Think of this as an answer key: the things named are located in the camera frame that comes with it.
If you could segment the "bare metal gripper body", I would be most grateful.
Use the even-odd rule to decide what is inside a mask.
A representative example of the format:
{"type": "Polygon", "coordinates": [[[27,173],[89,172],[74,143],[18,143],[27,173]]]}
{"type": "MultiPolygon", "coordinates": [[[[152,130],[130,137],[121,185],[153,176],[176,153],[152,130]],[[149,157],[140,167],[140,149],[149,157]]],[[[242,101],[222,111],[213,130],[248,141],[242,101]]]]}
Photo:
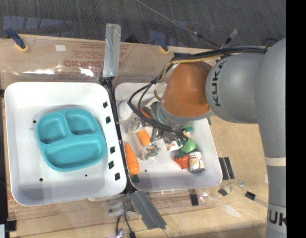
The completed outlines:
{"type": "Polygon", "coordinates": [[[176,141],[179,144],[185,144],[185,141],[187,141],[187,137],[184,135],[183,127],[171,122],[164,116],[160,107],[160,103],[156,101],[150,105],[150,108],[150,113],[153,119],[156,120],[158,123],[161,123],[170,128],[169,130],[165,130],[154,127],[154,137],[162,138],[166,143],[176,141]]]}

